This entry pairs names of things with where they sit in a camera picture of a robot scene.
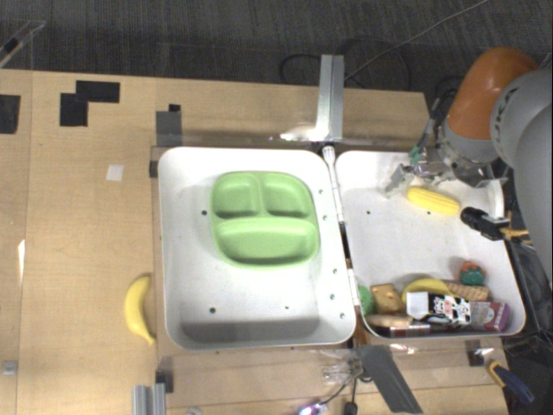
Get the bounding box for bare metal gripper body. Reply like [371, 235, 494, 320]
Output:
[415, 145, 490, 188]

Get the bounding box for yellow corn cob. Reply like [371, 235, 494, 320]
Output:
[406, 186, 461, 217]

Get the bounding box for white plastic tray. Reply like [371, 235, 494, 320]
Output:
[334, 150, 527, 341]
[156, 146, 358, 352]

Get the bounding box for thin black and white rod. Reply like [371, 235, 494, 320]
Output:
[321, 144, 363, 315]

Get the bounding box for red and green strawberry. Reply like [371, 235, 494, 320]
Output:
[458, 260, 486, 287]

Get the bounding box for yellow banana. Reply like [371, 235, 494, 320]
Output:
[124, 274, 157, 347]
[401, 278, 453, 304]

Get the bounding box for tan waffle biscuit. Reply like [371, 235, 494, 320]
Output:
[443, 279, 492, 303]

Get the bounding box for brown toast with cheese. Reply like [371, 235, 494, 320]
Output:
[370, 283, 404, 316]

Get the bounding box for green broccoli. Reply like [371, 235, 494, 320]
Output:
[357, 284, 377, 317]

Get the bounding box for white cow print carton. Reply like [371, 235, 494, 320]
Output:
[405, 290, 473, 325]

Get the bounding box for tan bread roll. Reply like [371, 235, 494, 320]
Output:
[365, 313, 416, 329]

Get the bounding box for green divided plate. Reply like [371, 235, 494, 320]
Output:
[210, 170, 322, 271]

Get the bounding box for purple carton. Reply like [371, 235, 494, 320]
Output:
[467, 300, 512, 333]

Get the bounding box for dark red packet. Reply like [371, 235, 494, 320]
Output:
[374, 322, 434, 338]

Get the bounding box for black cylinder on white bracket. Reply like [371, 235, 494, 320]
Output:
[460, 178, 513, 242]

